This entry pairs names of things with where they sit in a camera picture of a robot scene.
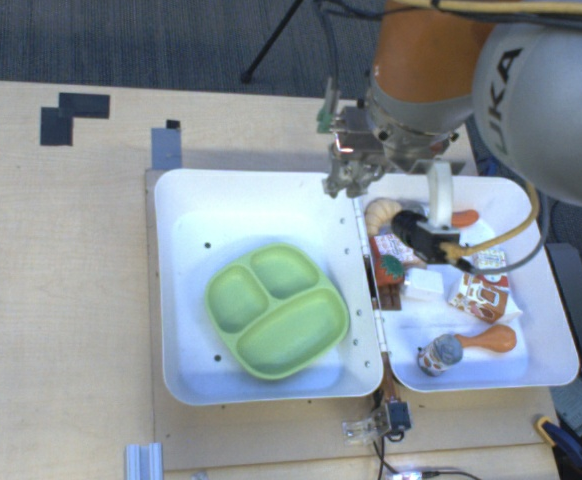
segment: yellow cable connector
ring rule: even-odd
[[[571,14],[582,16],[582,3],[578,2],[481,2],[477,0],[393,0],[399,4],[420,9],[439,9],[482,14]]]
[[[495,247],[496,245],[506,242],[507,240],[510,240],[514,236],[519,235],[531,224],[533,224],[533,222],[538,218],[538,214],[540,213],[540,199],[538,198],[538,193],[535,190],[535,187],[531,185],[531,183],[529,182],[527,182],[527,193],[529,194],[529,200],[531,201],[531,212],[522,223],[520,223],[518,226],[511,229],[510,231],[507,231],[506,233],[503,233],[500,236],[496,236],[495,238],[482,242],[481,244],[478,245],[461,246],[452,242],[443,242],[440,244],[440,249],[442,249],[446,253],[447,260],[450,263],[454,263],[463,256],[470,256],[480,251],[490,249],[491,247]]]

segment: white box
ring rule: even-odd
[[[162,307],[164,379],[171,394],[191,405],[277,399],[359,397],[382,379],[363,254],[369,253],[362,211],[377,197],[426,201],[424,176],[387,175],[357,200],[322,191],[322,173],[180,169],[155,188]],[[524,192],[499,178],[454,178],[454,210],[473,208],[481,220],[463,241],[490,238],[517,225],[529,211]],[[535,226],[503,244],[512,263],[538,239]],[[262,381],[234,360],[204,310],[211,276],[257,247],[287,242],[305,251],[327,274],[349,308],[344,340],[307,369],[280,381]],[[430,266],[445,289],[460,275]],[[507,354],[468,349],[460,365],[431,378],[417,365],[417,348],[445,332],[477,334],[486,324],[449,306],[406,299],[384,312],[393,370],[419,391],[561,385],[577,374],[573,339],[545,253],[510,274],[524,315],[512,323],[518,346]]]

